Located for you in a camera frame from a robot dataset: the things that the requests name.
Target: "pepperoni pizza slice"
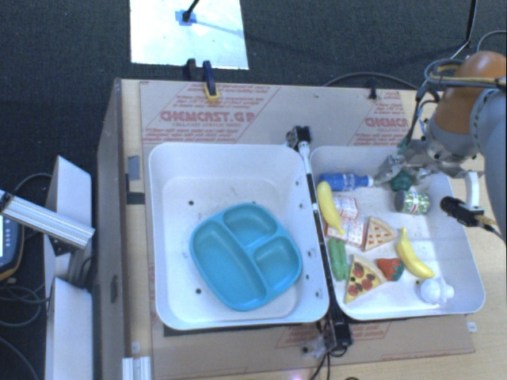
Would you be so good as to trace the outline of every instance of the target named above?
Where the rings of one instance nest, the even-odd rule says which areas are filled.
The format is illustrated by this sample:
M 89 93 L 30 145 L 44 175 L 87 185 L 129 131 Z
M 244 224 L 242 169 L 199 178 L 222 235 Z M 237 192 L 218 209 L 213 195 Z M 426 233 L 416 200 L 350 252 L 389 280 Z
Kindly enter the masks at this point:
M 359 255 L 354 255 L 345 288 L 345 304 L 385 282 L 387 282 L 386 277 L 375 264 Z
M 366 230 L 366 243 L 364 250 L 370 250 L 392 241 L 396 238 L 396 231 L 382 221 L 380 218 L 370 217 L 368 220 L 368 228 Z

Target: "yellow banana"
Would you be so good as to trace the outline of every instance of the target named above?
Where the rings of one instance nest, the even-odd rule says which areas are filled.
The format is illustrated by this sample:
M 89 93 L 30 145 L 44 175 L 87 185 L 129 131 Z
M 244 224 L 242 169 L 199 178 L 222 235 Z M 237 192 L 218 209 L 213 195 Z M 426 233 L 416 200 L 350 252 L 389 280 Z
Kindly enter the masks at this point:
M 409 272 L 422 279 L 430 279 L 435 276 L 433 270 L 415 254 L 412 244 L 406 236 L 406 228 L 402 228 L 402 236 L 399 238 L 396 250 Z
M 338 214 L 338 210 L 334 206 L 333 193 L 331 192 L 330 184 L 323 180 L 317 185 L 317 201 L 322 217 L 330 224 L 334 229 L 338 230 L 340 235 L 345 234 L 343 228 L 341 228 L 341 219 Z

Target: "blue plate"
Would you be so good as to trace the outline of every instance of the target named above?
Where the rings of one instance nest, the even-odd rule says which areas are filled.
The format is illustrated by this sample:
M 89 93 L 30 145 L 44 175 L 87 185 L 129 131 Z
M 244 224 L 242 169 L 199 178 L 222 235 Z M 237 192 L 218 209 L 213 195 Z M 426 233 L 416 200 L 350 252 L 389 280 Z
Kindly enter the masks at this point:
M 286 291 L 301 274 L 301 255 L 281 224 L 253 203 L 202 222 L 190 238 L 200 274 L 230 308 L 250 311 Z

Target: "strawberry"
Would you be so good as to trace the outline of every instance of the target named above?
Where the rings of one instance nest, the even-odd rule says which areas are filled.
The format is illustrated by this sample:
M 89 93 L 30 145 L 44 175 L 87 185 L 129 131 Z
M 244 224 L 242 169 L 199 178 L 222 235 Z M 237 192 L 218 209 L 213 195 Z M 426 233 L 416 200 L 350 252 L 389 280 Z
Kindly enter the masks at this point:
M 376 263 L 383 275 L 386 276 L 386 279 L 394 282 L 399 280 L 405 270 L 405 264 L 397 257 L 393 259 L 377 259 Z

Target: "device screen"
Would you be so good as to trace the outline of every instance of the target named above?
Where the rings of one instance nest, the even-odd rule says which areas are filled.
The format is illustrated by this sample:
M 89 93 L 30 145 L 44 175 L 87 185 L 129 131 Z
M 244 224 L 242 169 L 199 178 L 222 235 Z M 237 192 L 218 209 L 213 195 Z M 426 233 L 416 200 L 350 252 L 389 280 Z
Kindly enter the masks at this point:
M 3 256 L 3 217 L 0 215 L 0 257 Z

